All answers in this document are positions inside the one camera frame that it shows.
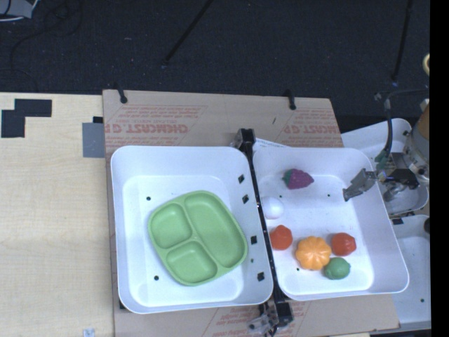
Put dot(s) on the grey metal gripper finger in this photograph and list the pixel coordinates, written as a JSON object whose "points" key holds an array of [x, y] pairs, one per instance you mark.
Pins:
{"points": [[366, 177], [352, 191]]}

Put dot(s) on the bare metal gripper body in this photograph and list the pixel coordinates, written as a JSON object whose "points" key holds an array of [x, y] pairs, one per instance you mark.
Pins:
{"points": [[400, 160]]}

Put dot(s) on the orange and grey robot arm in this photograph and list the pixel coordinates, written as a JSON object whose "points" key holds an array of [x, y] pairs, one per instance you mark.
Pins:
{"points": [[423, 125]]}

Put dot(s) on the white plastic tray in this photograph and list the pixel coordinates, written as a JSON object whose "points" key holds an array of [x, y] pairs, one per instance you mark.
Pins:
{"points": [[133, 230], [315, 216], [414, 276], [365, 135]]}

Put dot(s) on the red tomato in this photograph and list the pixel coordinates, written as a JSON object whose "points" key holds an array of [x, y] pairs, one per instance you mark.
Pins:
{"points": [[280, 238], [343, 244]]}

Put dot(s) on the purple grapes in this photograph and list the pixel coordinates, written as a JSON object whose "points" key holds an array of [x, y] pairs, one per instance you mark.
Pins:
{"points": [[299, 179]]}

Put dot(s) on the orange pumpkin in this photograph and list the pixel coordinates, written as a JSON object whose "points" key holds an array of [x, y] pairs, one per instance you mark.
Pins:
{"points": [[313, 253]]}

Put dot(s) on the green lime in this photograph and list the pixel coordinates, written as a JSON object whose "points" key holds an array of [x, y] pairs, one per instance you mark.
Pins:
{"points": [[337, 268]]}

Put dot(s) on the white egg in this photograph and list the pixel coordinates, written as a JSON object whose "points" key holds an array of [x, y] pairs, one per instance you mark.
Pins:
{"points": [[272, 207]]}

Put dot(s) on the white paper sheet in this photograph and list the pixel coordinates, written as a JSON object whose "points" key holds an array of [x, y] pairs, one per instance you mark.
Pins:
{"points": [[271, 144]]}

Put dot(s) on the green divided plate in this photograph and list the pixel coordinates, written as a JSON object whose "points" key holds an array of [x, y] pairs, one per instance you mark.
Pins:
{"points": [[200, 237]]}

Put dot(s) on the brown cardboard board red print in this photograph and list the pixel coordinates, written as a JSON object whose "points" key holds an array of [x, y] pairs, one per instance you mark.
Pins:
{"points": [[210, 118]]}

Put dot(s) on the black cylinder on white bracket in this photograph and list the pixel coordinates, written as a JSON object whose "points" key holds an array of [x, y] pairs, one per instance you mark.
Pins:
{"points": [[403, 179]]}

